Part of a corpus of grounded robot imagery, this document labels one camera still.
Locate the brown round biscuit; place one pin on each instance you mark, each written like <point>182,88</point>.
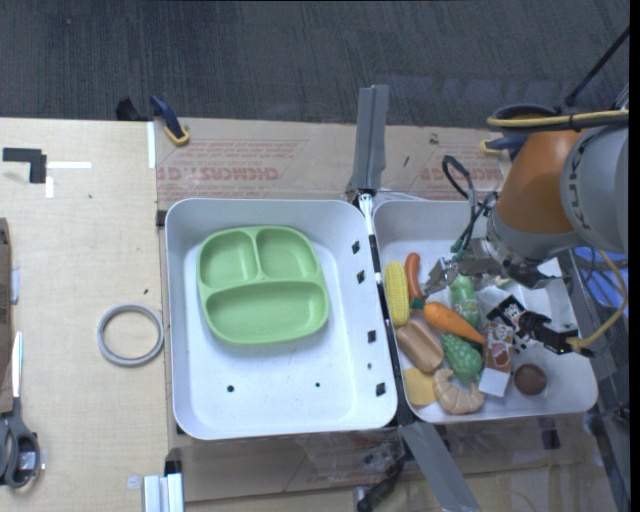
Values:
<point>530,379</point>

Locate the green bottle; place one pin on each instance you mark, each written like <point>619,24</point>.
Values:
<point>466,300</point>

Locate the brown cardboard board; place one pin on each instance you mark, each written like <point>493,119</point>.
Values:
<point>250,165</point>

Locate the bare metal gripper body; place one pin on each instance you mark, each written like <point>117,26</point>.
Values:
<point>487,261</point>

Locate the brown and white carton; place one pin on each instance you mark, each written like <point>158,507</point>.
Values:
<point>497,362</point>

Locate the yellow cheese slice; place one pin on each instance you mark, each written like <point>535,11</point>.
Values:
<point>419,387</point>

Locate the green grapes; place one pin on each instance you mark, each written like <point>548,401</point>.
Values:
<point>461,357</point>

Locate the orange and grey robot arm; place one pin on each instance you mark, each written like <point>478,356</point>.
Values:
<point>535,190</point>

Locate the grey tape roll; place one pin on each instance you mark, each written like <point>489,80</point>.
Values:
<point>102,345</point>

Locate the tan hot dog bun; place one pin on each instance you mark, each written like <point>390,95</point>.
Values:
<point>420,346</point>

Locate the black and white carton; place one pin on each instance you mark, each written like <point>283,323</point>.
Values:
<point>502,305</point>

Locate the yellow corn cob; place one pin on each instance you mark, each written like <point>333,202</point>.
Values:
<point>397,294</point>

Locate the red sausage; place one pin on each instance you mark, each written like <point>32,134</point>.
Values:
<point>413,275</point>

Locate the white plastic tray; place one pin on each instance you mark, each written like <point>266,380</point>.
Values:
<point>565,390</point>
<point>280,390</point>

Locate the green divided plate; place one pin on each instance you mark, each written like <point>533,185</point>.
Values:
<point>262,285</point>

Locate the tan croissant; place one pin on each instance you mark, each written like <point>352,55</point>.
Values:
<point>456,395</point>

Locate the orange carrot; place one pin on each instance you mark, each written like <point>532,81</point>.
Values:
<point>450,320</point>

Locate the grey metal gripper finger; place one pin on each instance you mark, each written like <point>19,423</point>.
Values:
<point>436,284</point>
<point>447,266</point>

